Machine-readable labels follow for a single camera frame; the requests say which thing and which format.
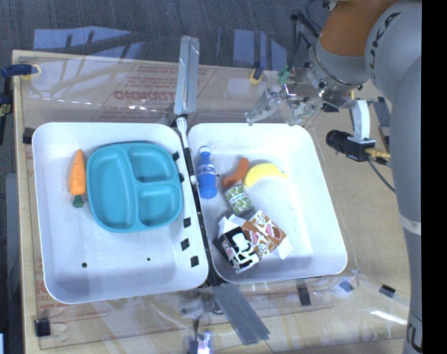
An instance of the yellow banana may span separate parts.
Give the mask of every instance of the yellow banana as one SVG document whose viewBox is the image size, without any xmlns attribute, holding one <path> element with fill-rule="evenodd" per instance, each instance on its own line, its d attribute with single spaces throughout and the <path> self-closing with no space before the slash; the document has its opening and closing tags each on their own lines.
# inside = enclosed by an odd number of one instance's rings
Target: yellow banana
<svg viewBox="0 0 447 354">
<path fill-rule="evenodd" d="M 248 172 L 246 172 L 245 178 L 243 179 L 243 184 L 246 187 L 250 187 L 260 178 L 269 176 L 276 176 L 283 178 L 288 177 L 288 175 L 281 172 L 281 170 L 276 165 L 266 162 L 251 167 L 248 170 Z"/>
</svg>

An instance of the teal divided dish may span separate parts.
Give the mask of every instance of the teal divided dish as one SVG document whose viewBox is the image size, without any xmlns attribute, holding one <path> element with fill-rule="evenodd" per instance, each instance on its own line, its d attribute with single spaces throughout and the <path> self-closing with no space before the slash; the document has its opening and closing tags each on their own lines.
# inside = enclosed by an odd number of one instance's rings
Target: teal divided dish
<svg viewBox="0 0 447 354">
<path fill-rule="evenodd" d="M 87 162 L 86 182 L 92 215 L 108 231 L 159 228 L 182 210 L 176 163 L 153 143 L 117 143 L 95 150 Z"/>
</svg>

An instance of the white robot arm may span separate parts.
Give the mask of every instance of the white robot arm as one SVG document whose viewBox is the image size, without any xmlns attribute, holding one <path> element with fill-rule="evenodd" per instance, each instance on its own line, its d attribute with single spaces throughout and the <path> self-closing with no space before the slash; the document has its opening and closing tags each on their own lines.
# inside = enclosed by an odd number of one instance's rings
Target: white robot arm
<svg viewBox="0 0 447 354">
<path fill-rule="evenodd" d="M 292 112 L 288 124 L 322 106 L 351 108 L 355 133 L 331 131 L 327 143 L 356 161 L 367 160 L 366 106 L 351 92 L 368 80 L 392 103 L 389 150 L 411 274 L 411 301 L 404 354 L 423 352 L 421 262 L 421 0 L 327 0 L 328 19 L 310 48 L 305 67 L 289 69 L 279 94 L 267 91 L 246 114 L 266 118 L 280 103 Z"/>
</svg>

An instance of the dark floor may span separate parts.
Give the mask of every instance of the dark floor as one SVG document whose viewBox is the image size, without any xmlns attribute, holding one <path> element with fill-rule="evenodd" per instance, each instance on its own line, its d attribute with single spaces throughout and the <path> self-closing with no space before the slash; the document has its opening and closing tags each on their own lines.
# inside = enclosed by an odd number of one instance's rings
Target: dark floor
<svg viewBox="0 0 447 354">
<path fill-rule="evenodd" d="M 182 35 L 201 39 L 202 64 L 251 67 L 233 56 L 236 31 L 264 32 L 290 52 L 293 9 L 306 13 L 318 30 L 328 14 L 320 0 L 0 0 L 0 70 L 10 64 L 14 49 L 175 62 L 179 48 L 168 44 L 178 44 Z M 88 42 L 92 32 L 103 39 Z M 279 64 L 268 61 L 262 66 L 277 69 Z M 3 89 L 0 73 L 0 92 Z M 0 145 L 0 332 L 5 333 L 10 297 L 5 179 L 14 172 L 9 115 Z"/>
</svg>

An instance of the blue bottle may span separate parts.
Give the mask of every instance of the blue bottle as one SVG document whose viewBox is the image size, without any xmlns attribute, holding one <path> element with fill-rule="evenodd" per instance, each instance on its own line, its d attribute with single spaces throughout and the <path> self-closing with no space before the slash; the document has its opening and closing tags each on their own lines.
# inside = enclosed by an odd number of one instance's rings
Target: blue bottle
<svg viewBox="0 0 447 354">
<path fill-rule="evenodd" d="M 204 199 L 212 199 L 217 195 L 217 187 L 215 186 L 215 166 L 210 160 L 210 149 L 201 147 L 199 155 L 201 158 L 196 172 L 199 195 Z"/>
</svg>

